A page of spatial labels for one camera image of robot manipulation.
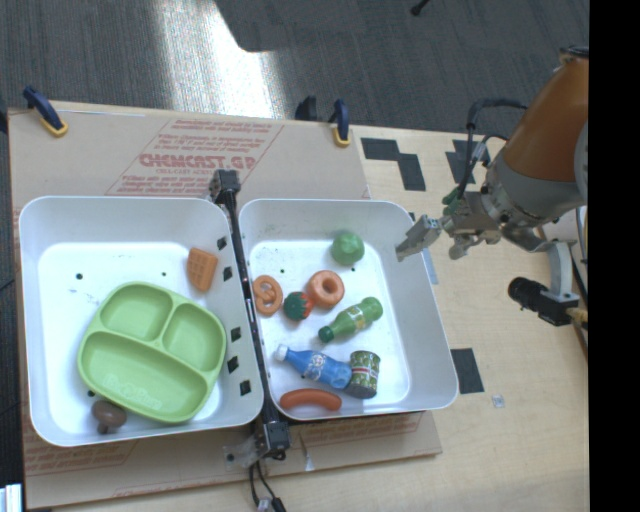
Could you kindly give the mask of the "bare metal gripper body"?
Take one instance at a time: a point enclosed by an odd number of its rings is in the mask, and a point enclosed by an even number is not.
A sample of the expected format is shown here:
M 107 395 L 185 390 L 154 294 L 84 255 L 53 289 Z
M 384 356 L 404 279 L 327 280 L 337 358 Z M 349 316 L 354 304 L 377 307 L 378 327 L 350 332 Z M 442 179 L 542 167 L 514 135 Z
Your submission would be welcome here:
M 440 223 L 455 246 L 493 245 L 521 234 L 520 211 L 504 191 L 451 191 L 442 204 Z

